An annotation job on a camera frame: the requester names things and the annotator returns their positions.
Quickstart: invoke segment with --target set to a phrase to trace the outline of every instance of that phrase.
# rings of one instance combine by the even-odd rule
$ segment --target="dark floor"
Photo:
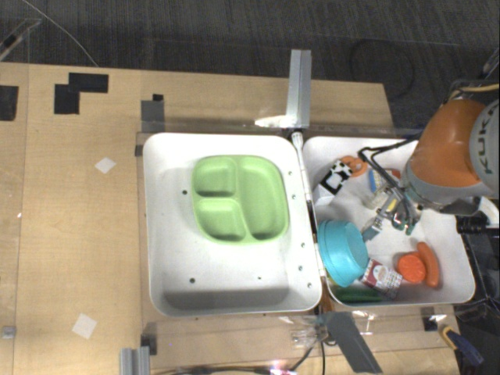
[[[286,77],[290,50],[311,49],[315,79],[383,82],[399,127],[424,126],[450,83],[476,77],[499,39],[499,0],[27,1],[100,66]],[[23,18],[43,19],[31,62],[92,65],[21,0],[0,0],[0,40]],[[27,57],[24,43],[8,60]],[[462,332],[488,357],[480,373],[495,374],[500,322],[488,315]]]

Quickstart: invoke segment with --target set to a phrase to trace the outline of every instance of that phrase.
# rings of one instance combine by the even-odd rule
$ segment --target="teal bowl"
[[[323,221],[318,227],[318,245],[323,264],[337,285],[346,288],[365,273],[368,251],[353,223]]]

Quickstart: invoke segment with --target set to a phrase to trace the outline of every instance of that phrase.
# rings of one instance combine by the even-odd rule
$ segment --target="white sticker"
[[[90,339],[96,325],[96,320],[93,320],[90,316],[86,316],[85,314],[80,314],[72,331],[85,339]]]
[[[95,168],[97,168],[102,173],[108,173],[115,165],[116,165],[116,162],[109,159],[108,157],[105,157],[104,159],[99,161],[97,164],[95,164]]]

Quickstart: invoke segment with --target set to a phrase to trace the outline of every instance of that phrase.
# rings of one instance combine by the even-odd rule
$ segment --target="wooden surface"
[[[82,93],[79,116],[54,115],[54,85],[67,84],[69,72],[107,73],[109,93]],[[5,73],[26,74],[27,66],[2,63],[0,73],[4,84]],[[29,66],[28,76],[13,373],[118,373],[120,349],[136,348],[141,334],[134,157],[141,100],[151,100],[152,94],[164,95],[169,120],[224,118],[251,123],[256,118],[284,114],[288,81],[56,66]],[[392,124],[379,84],[313,81],[311,110],[313,122],[374,127]],[[14,133],[13,129],[1,131],[3,137]],[[105,157],[116,162],[107,174],[94,167]],[[88,340],[72,332],[81,313],[97,321]],[[395,331],[386,335],[396,348],[398,338],[405,339]],[[183,333],[177,336],[180,346],[186,345]],[[422,332],[410,332],[406,343],[416,339],[426,344],[422,336]],[[217,337],[212,335],[210,340],[217,342]],[[270,348],[280,343],[279,338],[268,341]],[[433,366],[443,368],[442,373],[456,373],[452,351],[440,341],[430,345],[433,348],[414,350],[410,343],[412,353],[380,352],[376,357],[387,362],[386,373],[402,373],[410,357],[423,373],[436,373],[428,371]],[[224,343],[219,345],[219,353],[221,348],[225,348]],[[350,373],[343,357],[338,352],[332,354],[329,368],[335,368],[335,373]],[[308,362],[311,372],[304,366],[301,373],[312,373],[313,369],[316,373],[317,362]],[[10,375],[9,369],[0,369]]]

